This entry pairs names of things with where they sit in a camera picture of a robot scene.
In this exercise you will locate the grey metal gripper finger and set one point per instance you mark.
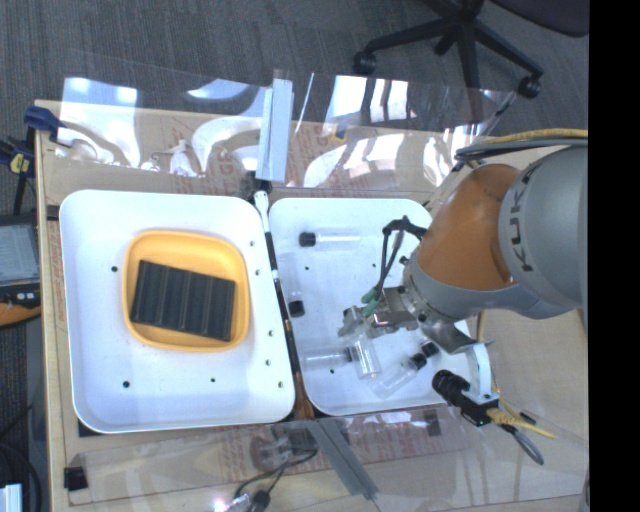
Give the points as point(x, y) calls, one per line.
point(352, 328)
point(354, 314)

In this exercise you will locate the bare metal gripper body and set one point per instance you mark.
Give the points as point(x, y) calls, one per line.
point(395, 307)

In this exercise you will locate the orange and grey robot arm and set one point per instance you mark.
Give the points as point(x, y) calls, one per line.
point(475, 225)

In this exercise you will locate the clear plastic jar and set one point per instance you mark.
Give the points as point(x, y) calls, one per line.
point(367, 360)

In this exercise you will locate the clear plastic bottle black cap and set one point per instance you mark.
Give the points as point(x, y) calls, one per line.
point(295, 295)
point(407, 370)
point(330, 357)
point(330, 238)
point(430, 348)

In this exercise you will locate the white plastic tray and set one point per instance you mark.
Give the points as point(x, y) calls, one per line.
point(100, 350)
point(330, 285)

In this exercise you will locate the thin black and white rod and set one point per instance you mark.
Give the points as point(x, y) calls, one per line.
point(274, 265)

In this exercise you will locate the black ribbed rectangular tray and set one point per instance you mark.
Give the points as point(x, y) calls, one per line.
point(182, 300)

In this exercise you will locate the yellow plate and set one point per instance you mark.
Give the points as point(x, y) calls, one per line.
point(185, 245)

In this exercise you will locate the black office chair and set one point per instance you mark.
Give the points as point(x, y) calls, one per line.
point(465, 35)

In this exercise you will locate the brown cardboard board red print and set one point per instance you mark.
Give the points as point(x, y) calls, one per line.
point(59, 350)

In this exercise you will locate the black cylinder on white bracket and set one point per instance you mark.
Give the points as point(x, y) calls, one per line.
point(452, 387)

